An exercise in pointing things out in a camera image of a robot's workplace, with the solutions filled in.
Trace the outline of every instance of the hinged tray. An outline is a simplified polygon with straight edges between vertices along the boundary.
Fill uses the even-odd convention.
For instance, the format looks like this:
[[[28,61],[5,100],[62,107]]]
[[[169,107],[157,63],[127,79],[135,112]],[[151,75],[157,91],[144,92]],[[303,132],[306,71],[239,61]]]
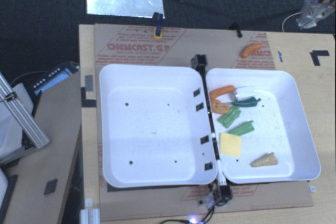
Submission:
[[[283,71],[213,69],[209,91],[232,84],[251,86],[262,99],[242,110],[254,121],[242,137],[239,158],[220,154],[230,181],[244,183],[309,180],[320,164],[298,89]],[[201,76],[192,68],[108,65],[100,72],[103,173],[115,187],[199,185],[217,175]],[[228,95],[221,101],[232,101]],[[227,132],[213,113],[216,135]],[[278,165],[252,168],[274,152]]]

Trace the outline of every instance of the white plastic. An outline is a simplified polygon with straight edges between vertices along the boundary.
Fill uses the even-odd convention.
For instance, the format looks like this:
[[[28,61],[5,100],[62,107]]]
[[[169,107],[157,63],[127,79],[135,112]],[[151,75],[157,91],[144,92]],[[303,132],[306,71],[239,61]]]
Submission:
[[[194,69],[108,65],[100,72],[100,94],[109,184],[198,185],[215,179],[202,78]]]
[[[321,166],[311,137],[294,78],[283,71],[212,69],[206,76],[209,91],[226,86],[253,87],[261,98],[256,107],[241,108],[230,128],[224,128],[213,113],[216,133],[229,132],[241,123],[253,120],[255,130],[242,136],[239,158],[221,154],[222,170],[234,183],[261,183],[311,180],[319,176]],[[233,101],[226,94],[218,99]],[[252,168],[251,162],[274,152],[278,164]]]
[[[100,224],[100,209],[82,209],[80,211],[80,224]]]
[[[26,110],[31,113],[33,102],[22,83],[13,88]],[[20,148],[22,141],[22,127],[10,113],[4,103],[0,103],[0,158]]]

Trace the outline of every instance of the green toy pepper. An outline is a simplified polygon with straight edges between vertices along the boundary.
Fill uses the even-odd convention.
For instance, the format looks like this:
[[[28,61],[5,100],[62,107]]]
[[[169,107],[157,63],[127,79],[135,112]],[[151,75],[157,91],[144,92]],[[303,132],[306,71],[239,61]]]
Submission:
[[[239,107],[233,106],[230,108],[230,111],[223,116],[221,116],[218,121],[225,127],[229,128],[235,119],[240,115]]]
[[[260,98],[257,100],[255,97],[251,97],[246,100],[231,102],[231,104],[239,106],[241,108],[249,108],[251,106],[257,106],[260,100],[261,100]]]
[[[254,131],[252,123],[253,123],[253,121],[248,121],[248,122],[244,123],[243,125],[232,129],[228,133],[229,134],[235,134],[235,135],[243,135],[243,134],[250,133],[250,132]]]

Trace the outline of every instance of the yellow cheese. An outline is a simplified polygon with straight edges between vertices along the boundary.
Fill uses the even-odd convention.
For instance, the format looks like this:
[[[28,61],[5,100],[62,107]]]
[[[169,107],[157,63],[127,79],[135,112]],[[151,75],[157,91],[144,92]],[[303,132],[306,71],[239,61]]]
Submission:
[[[220,133],[219,151],[221,154],[240,157],[241,139],[239,135]]]

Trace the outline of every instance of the black tape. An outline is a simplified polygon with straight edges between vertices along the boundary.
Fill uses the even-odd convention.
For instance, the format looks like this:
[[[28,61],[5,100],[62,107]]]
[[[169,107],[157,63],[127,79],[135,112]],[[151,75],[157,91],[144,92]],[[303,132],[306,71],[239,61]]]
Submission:
[[[81,97],[82,97],[82,108],[96,108],[97,107],[97,101],[96,100],[86,99],[86,89],[85,89],[85,87],[80,88],[80,93],[81,93]]]
[[[194,97],[198,96],[201,93],[200,89],[197,89],[196,91],[194,91]]]
[[[214,168],[214,166],[212,165],[212,163],[204,164],[204,171],[211,170],[213,168]]]
[[[200,103],[200,104],[198,104],[197,106],[196,106],[196,111],[199,111],[199,110],[201,110],[201,109],[203,109],[204,108],[204,104],[203,103]]]
[[[311,59],[313,60],[314,66],[320,66],[320,61],[318,56],[329,56],[329,52],[327,50],[313,50],[310,53]]]
[[[54,193],[56,190],[58,179],[53,179],[47,182],[46,188],[44,190],[44,195],[49,195],[51,193]]]
[[[209,142],[209,136],[208,135],[201,137],[201,145],[203,145],[207,142]]]

